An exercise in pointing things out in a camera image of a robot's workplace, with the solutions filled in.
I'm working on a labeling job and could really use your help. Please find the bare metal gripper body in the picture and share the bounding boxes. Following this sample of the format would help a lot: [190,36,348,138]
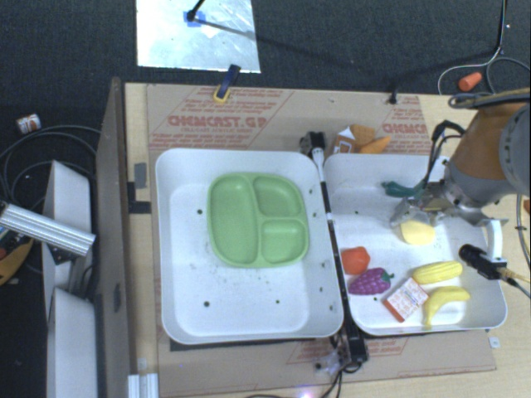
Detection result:
[416,180,486,225]

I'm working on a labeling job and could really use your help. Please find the pale yellow toy food slice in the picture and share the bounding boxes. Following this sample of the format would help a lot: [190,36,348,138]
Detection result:
[399,219,437,247]

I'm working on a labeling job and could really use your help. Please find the white plastic tray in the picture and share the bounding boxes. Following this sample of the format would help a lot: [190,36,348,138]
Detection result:
[154,147,346,346]
[323,153,509,337]

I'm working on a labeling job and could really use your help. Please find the yellow toy corn cob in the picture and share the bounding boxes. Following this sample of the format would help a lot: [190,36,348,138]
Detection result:
[411,260,464,286]

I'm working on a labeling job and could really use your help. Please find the red toy pepper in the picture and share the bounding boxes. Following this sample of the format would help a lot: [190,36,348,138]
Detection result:
[340,245,372,276]

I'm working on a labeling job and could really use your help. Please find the orange carrot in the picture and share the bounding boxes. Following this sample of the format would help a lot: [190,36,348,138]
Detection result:
[358,135,392,155]

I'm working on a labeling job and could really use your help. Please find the thin black and white rod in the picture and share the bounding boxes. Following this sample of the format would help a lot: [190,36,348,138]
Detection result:
[313,146,354,340]

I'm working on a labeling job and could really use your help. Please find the purple toy grapes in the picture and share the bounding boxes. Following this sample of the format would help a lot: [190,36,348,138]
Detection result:
[347,267,396,297]

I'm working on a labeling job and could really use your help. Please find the yellow banana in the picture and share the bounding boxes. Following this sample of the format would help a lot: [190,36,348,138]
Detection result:
[421,285,472,328]

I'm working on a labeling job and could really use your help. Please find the orange and white packet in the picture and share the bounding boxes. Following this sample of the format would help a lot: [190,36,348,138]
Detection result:
[382,276,430,324]

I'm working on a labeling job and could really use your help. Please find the orange toy waffle biscuit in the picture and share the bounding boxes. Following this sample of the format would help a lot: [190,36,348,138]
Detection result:
[349,123,378,145]

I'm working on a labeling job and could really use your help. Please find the orange and white carton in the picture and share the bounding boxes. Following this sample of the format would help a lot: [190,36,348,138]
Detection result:
[333,125,361,156]

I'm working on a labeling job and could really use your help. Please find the orange cone-shaped toy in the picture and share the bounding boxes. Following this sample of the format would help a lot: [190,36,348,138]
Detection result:
[457,71,484,92]

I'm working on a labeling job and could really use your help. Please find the brown cardboard board red print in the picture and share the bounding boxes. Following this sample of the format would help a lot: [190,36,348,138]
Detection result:
[144,82,498,391]

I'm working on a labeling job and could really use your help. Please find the green divided plate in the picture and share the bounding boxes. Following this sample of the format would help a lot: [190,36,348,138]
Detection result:
[206,172,311,270]

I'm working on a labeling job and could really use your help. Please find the small brown and white can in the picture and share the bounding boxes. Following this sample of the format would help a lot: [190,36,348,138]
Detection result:
[15,113,43,135]

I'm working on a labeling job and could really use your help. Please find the black cylinder on white bracket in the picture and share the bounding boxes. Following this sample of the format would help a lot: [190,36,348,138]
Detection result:
[458,217,509,281]

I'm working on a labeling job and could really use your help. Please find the black block with thin wires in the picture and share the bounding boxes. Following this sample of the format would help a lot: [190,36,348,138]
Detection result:
[300,130,327,156]
[345,325,371,365]

